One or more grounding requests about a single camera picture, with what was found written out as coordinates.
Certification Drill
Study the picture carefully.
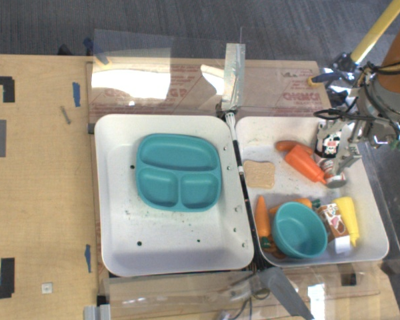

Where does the orange squeeze bottle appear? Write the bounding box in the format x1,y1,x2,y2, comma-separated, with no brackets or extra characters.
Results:
284,144,327,185

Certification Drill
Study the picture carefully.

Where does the tan bread slice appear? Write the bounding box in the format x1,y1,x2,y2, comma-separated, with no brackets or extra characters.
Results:
243,159,276,190

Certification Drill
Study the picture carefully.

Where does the teal divided plate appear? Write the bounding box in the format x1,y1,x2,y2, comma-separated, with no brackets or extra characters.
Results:
135,133,223,213

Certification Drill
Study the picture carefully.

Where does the brown and white carton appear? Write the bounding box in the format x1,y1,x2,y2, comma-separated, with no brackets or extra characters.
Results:
317,203,351,255

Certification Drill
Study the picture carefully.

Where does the yellow squeeze bottle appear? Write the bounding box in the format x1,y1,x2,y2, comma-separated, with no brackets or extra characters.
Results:
332,196,360,248

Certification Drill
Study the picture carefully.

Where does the orange-brown sausage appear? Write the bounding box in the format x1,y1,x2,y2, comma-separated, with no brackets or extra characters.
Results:
275,140,315,156

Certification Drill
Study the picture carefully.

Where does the black and white cow-print carton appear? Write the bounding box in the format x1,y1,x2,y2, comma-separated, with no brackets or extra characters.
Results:
314,130,342,160

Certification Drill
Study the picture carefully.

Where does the white plastic tray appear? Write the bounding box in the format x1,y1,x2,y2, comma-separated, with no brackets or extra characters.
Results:
235,115,390,268
93,113,255,277

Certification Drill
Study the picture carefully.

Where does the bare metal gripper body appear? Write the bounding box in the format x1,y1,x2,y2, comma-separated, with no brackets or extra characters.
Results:
348,88,400,148

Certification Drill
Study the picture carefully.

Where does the teal bowl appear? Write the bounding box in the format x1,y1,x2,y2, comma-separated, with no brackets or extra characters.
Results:
271,201,329,259

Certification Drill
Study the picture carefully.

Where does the red and white can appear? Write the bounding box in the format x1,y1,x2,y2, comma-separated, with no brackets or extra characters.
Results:
315,157,348,189

